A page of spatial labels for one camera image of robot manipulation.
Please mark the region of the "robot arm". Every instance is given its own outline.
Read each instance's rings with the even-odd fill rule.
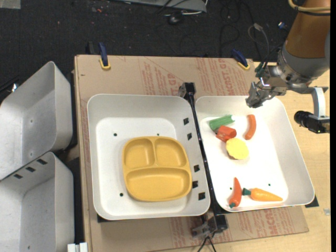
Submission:
[[[258,83],[252,83],[246,103],[258,108],[287,90],[312,94],[314,113],[299,111],[295,121],[315,133],[330,133],[330,118],[325,115],[324,92],[328,87],[309,85],[330,68],[330,1],[306,0],[303,7],[289,4],[298,15],[278,54],[276,66],[256,68]]]

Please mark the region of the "cable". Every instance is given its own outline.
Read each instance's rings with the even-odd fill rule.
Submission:
[[[179,5],[180,3],[184,2],[184,1],[187,1],[187,0],[182,0],[182,1],[178,2],[177,4],[172,5],[172,6],[169,6],[169,7],[175,7],[175,6]],[[185,12],[182,12],[182,14],[183,14],[183,15],[196,15],[196,14],[200,14],[200,13],[202,13],[202,12],[203,12],[203,11],[197,11],[197,12],[187,12],[187,11],[185,11]]]
[[[172,0],[167,0],[167,2],[164,3],[164,5],[156,11],[156,13],[159,14],[159,13],[161,13],[162,11],[164,11],[164,10],[166,9],[167,5],[168,5],[171,1],[172,1]]]
[[[242,0],[218,0],[218,1],[220,1],[223,4],[223,7],[220,10],[221,11],[220,16],[221,16],[222,20],[225,21],[226,23],[230,23],[230,24],[237,23],[242,16],[242,14],[241,14],[242,11],[246,11],[249,14],[249,17],[251,19],[252,24],[255,23],[249,6],[245,2],[243,2]],[[226,9],[227,9],[227,14],[226,14],[226,16],[224,16],[224,10],[226,10]],[[237,10],[238,16],[236,17],[234,14],[232,14],[231,10]],[[230,26],[233,29],[235,29],[237,31],[237,37],[232,39],[232,40],[229,40],[225,43],[222,43],[222,34],[223,34],[223,31],[226,28],[226,26]],[[225,24],[221,28],[221,33],[220,33],[220,36],[219,36],[219,57],[222,57],[222,54],[223,54],[222,49],[224,47],[224,44],[229,44],[229,43],[232,43],[232,42],[236,41],[239,38],[239,36],[240,36],[239,30],[236,27],[234,27],[233,25]],[[263,58],[263,55],[260,54],[259,48],[258,48],[256,43],[255,43],[255,47],[256,47],[256,52],[259,54],[260,60],[261,60]]]
[[[226,41],[226,42],[223,43],[223,42],[222,42],[222,36],[223,36],[224,29],[225,29],[226,27],[232,27],[232,28],[237,32],[237,35],[236,35],[236,37],[234,37],[233,39],[228,40],[228,41]],[[223,25],[222,28],[221,28],[221,31],[220,31],[220,32],[221,32],[221,33],[220,33],[220,35],[219,35],[219,43],[220,43],[220,46],[219,46],[219,57],[221,58],[221,57],[222,57],[222,49],[223,49],[223,47],[224,47],[225,45],[227,45],[227,44],[230,44],[230,43],[235,42],[235,41],[240,37],[240,32],[239,32],[239,30],[238,30],[235,26],[233,26],[233,25],[231,25],[231,24]]]
[[[215,248],[215,246],[214,246],[214,244],[213,244],[212,241],[211,241],[211,239],[214,237],[214,235],[215,235],[215,232],[212,234],[211,237],[210,237],[210,236],[206,236],[206,237],[204,238],[204,240],[203,240],[203,242],[202,242],[202,244],[201,244],[201,246],[200,246],[200,248],[198,249],[197,252],[200,252],[200,251],[202,250],[202,248],[204,247],[204,245],[205,245],[205,243],[206,243],[207,240],[209,240],[209,242],[210,242],[210,244],[211,244],[212,249],[214,250],[214,252],[217,252],[217,251],[216,251],[216,248]]]
[[[201,50],[198,49],[198,44],[195,39],[193,39],[194,33],[197,32],[197,27],[191,27],[190,30],[186,30],[186,27],[180,28],[178,26],[166,26],[166,25],[158,25],[155,28],[155,32],[158,37],[162,41],[165,42],[167,46],[172,50],[174,53],[174,56],[176,57],[188,57],[188,56],[194,56],[194,57],[205,57],[208,56],[208,54],[202,53]]]
[[[326,6],[326,7],[302,7],[302,6],[298,6],[296,4],[293,3],[293,0],[288,0],[288,4],[295,9],[298,12],[302,12],[302,13],[315,13],[318,11],[323,11],[323,10],[330,10],[330,6]]]
[[[282,45],[284,44],[284,42],[281,42],[280,44],[278,44],[277,46],[275,46],[266,56],[265,58],[261,61],[263,65],[263,68],[265,69],[267,67],[267,64],[268,64],[268,59],[269,59],[269,56],[274,52],[276,51],[278,48],[280,48]]]
[[[262,43],[260,43],[260,42],[258,42],[258,41],[257,41],[251,34],[250,34],[250,30],[251,30],[252,28],[256,28],[258,31],[260,31],[260,32],[264,35],[265,40],[266,40],[266,48],[267,48],[267,55],[266,55],[266,57],[269,57],[269,55],[270,55],[269,41],[268,41],[268,37],[267,37],[267,35],[266,35],[264,29],[263,29],[259,24],[257,24],[257,23],[254,23],[253,25],[251,25],[251,26],[248,28],[248,35],[250,36],[250,38],[251,38],[254,42],[256,42],[257,44],[259,44],[259,45],[261,45],[261,46],[265,46],[265,45],[262,44]],[[266,68],[267,63],[268,63],[268,59],[267,59],[267,61],[265,62],[263,68]]]

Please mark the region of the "cardboard sheet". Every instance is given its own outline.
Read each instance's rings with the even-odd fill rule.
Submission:
[[[87,196],[83,198],[84,224],[92,251],[158,251],[199,246],[191,229],[202,224],[199,217],[132,219],[99,222],[92,200],[87,102],[99,93],[138,95],[177,95],[183,82],[194,82],[196,97],[248,95],[255,81],[253,61],[245,71],[234,59],[109,56],[110,70],[100,67],[99,56],[75,58],[75,78],[80,96],[79,145],[84,153],[82,178],[86,178]],[[302,208],[285,207],[226,215],[228,230],[216,234],[213,243],[224,243],[278,235],[308,232]]]

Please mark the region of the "white tray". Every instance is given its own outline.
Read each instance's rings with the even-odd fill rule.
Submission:
[[[88,124],[93,203],[101,217],[119,220],[197,216],[208,210],[210,198],[203,159],[192,109],[186,100],[177,96],[98,94],[88,102]],[[122,149],[132,138],[157,135],[181,142],[189,158],[192,180],[198,186],[177,200],[140,202],[127,193]]]
[[[0,182],[0,251],[65,252],[74,242],[71,171],[51,152]]]
[[[282,102],[273,98],[264,106],[246,106],[245,96],[208,96],[195,103],[197,119],[208,160],[214,192],[219,205],[229,212],[309,204],[314,188]],[[230,159],[225,143],[215,137],[209,120],[232,114],[237,137],[245,141],[249,157]],[[248,128],[246,116],[254,114],[257,130],[250,140],[244,139]],[[230,208],[234,177],[241,188],[258,187],[283,198],[282,202],[257,202],[243,196],[240,206]]]
[[[0,180],[71,137],[70,83],[51,61],[0,105]]]

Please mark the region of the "toy vegetable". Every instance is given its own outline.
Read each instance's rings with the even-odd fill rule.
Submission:
[[[240,204],[240,201],[242,200],[242,187],[240,186],[240,183],[238,179],[234,178],[234,186],[233,186],[233,194],[229,200],[229,206],[230,208],[238,207]]]
[[[211,130],[216,131],[222,125],[229,125],[233,123],[234,120],[232,119],[232,115],[225,115],[223,117],[213,119],[209,122],[209,126]]]
[[[247,145],[239,138],[231,138],[226,141],[226,150],[229,155],[237,160],[246,159],[249,155]]]
[[[237,135],[237,131],[234,128],[230,128],[230,127],[222,125],[218,129],[216,137],[226,142],[227,140],[233,137],[236,137],[236,135]]]
[[[257,129],[257,121],[256,121],[256,117],[253,114],[247,115],[247,119],[248,119],[248,131],[246,132],[244,138],[245,140],[250,140],[254,133],[256,132]]]
[[[243,188],[243,195],[250,195],[252,200],[260,202],[277,202],[283,200],[281,197],[260,188],[253,188],[252,190]]]

